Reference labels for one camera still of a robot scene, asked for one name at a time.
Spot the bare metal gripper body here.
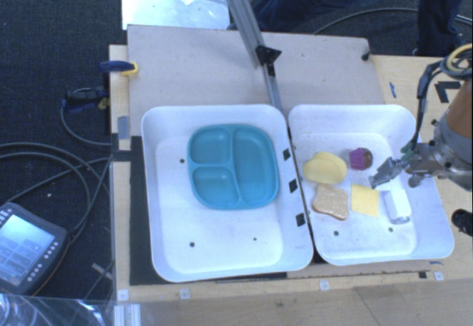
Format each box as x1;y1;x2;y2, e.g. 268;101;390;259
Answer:
393;141;473;191

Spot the yellow toy cheese slice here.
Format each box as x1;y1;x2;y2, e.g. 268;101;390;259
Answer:
350;183;381;218

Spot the purple toy cupcake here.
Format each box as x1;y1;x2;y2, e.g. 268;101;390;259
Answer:
349;147;374;172

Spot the clear plastic bottle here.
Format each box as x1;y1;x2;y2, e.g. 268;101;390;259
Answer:
382;188;412;225

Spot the toy bread slice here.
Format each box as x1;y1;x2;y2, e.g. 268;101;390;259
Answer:
311;183;350;222

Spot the yellow toy food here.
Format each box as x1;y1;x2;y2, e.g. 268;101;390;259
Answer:
302;152;348;186

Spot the white plastic tray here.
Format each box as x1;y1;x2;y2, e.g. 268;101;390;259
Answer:
287;103;455;267
141;103;316;284

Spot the thin black rod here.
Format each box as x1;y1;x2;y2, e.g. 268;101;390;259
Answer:
285;120;316;244

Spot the blue divided plate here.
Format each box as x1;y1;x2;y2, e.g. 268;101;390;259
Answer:
187;123;280;211

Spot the black cylinder on white bracket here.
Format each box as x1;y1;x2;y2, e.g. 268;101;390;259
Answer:
451;208;473;237

